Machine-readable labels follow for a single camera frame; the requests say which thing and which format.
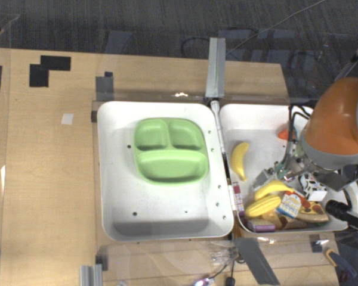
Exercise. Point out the white plastic tray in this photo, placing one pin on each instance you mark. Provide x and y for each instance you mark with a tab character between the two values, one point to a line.
155	207
256	124

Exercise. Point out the white and pink carton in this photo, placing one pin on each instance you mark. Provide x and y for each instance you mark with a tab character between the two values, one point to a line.
237	196

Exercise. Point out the thin black and white rod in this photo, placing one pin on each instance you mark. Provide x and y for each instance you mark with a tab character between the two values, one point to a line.
220	133

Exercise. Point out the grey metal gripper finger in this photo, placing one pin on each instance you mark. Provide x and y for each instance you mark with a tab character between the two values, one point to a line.
261	180

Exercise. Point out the yellow corn cob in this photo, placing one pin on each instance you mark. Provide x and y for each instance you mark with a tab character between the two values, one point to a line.
262	206

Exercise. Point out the blue and white packet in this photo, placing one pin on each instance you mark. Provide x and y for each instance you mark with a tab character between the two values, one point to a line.
290	205

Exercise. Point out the black and white cow-print carton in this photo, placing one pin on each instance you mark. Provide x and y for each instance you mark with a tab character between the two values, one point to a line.
310	186

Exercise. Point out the yellow banana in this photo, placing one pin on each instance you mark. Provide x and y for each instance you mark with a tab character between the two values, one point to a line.
238	159
271	187

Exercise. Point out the black cylinder on white bracket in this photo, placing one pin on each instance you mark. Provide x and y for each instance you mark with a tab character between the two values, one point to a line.
353	201

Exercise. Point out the purple box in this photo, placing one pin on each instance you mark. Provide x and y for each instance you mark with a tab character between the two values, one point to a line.
261	227

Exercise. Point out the brown bread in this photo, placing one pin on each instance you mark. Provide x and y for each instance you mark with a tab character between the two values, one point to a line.
286	223

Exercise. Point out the pizza slice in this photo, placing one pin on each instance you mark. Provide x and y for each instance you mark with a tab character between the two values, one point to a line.
313	211

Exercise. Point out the green divided plate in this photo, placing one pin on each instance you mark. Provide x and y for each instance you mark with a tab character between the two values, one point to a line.
170	159

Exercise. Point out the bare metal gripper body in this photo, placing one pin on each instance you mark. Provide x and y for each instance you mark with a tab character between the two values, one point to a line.
293	168

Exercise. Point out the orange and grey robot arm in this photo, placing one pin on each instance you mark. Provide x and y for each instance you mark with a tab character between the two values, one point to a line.
334	124

